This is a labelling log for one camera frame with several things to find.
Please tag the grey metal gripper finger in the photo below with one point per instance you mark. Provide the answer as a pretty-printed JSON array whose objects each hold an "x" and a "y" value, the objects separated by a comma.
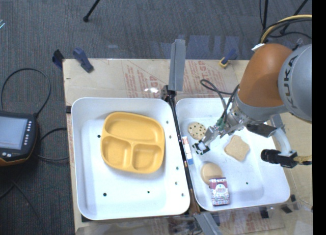
[
  {"x": 213, "y": 139},
  {"x": 207, "y": 135}
]

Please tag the white and green small block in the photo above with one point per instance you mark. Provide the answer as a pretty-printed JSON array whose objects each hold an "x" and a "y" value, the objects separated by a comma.
[{"x": 199, "y": 149}]

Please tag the tan biscuit with dark dots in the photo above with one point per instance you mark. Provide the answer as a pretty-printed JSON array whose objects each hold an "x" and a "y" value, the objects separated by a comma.
[{"x": 196, "y": 130}]

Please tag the round tan bun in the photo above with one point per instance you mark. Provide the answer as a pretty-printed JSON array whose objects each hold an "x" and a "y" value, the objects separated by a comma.
[{"x": 210, "y": 171}]

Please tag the tan bread slice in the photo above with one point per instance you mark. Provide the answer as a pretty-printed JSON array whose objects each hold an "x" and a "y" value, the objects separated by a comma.
[{"x": 237, "y": 148}]

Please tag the black tripod stand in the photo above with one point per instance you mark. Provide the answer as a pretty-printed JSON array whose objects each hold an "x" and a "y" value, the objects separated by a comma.
[
  {"x": 266, "y": 5},
  {"x": 98, "y": 0}
]

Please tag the red and white carton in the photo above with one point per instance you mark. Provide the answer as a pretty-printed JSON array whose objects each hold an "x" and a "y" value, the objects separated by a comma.
[{"x": 220, "y": 192}]

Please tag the brown cardboard board red print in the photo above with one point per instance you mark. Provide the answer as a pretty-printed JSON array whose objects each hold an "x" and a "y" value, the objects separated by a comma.
[{"x": 112, "y": 78}]

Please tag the black cylinder on white bracket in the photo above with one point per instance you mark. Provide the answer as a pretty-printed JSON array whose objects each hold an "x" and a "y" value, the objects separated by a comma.
[{"x": 278, "y": 156}]

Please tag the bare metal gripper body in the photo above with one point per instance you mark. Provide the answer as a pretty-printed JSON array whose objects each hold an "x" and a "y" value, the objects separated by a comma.
[{"x": 233, "y": 122}]

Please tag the thin black and white rod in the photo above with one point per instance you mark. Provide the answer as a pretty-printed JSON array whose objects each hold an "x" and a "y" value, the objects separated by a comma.
[{"x": 179, "y": 129}]

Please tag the white plastic tray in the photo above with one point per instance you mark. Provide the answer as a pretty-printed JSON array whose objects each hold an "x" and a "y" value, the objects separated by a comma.
[
  {"x": 132, "y": 193},
  {"x": 254, "y": 178}
]

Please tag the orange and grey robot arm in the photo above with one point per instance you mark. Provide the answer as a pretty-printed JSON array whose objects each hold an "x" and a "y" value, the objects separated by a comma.
[{"x": 262, "y": 78}]

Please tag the yellow divided plate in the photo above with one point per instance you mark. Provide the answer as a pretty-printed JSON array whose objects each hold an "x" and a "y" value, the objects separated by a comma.
[{"x": 132, "y": 141}]

